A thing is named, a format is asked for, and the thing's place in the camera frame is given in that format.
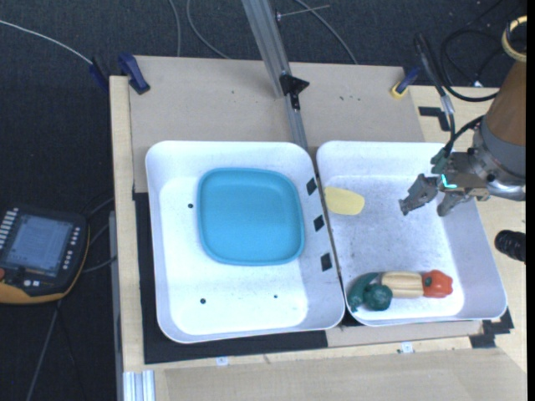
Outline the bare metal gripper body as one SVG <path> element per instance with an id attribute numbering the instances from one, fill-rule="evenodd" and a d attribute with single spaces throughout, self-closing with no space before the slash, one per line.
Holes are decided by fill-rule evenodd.
<path id="1" fill-rule="evenodd" d="M 500 197 L 511 201 L 525 201 L 525 177 L 510 171 L 486 150 L 468 149 L 464 152 L 444 149 L 434 156 L 434 173 L 444 192 L 459 192 L 464 196 Z"/>

